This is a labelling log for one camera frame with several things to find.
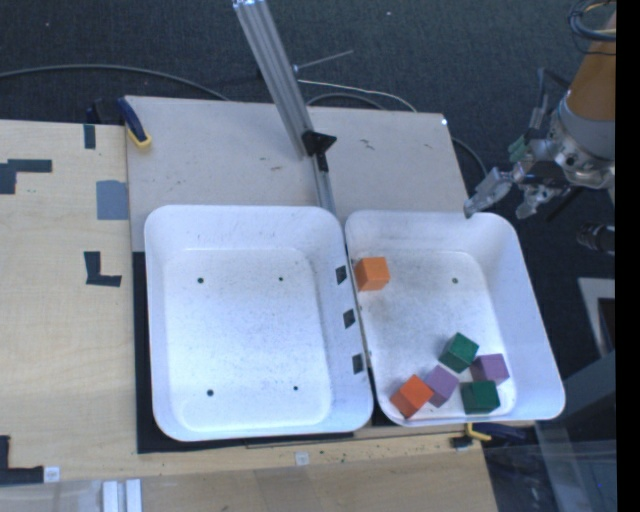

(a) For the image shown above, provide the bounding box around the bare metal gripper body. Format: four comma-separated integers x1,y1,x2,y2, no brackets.
517,135,617,194

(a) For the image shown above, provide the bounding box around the white plastic tray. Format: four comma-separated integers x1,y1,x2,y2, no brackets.
143,203,375,443
343,208,567,429

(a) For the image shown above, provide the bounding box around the orange cube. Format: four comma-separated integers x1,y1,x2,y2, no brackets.
389,374,435,420
353,256,391,293

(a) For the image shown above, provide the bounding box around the green cube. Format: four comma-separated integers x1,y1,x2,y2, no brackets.
438,332,480,374
459,380,501,415

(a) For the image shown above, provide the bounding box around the purple cube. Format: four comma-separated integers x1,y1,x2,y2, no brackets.
469,353,511,386
423,364,460,409

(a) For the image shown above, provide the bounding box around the black cylinder on white bracket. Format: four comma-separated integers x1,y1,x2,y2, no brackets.
574,222,617,257

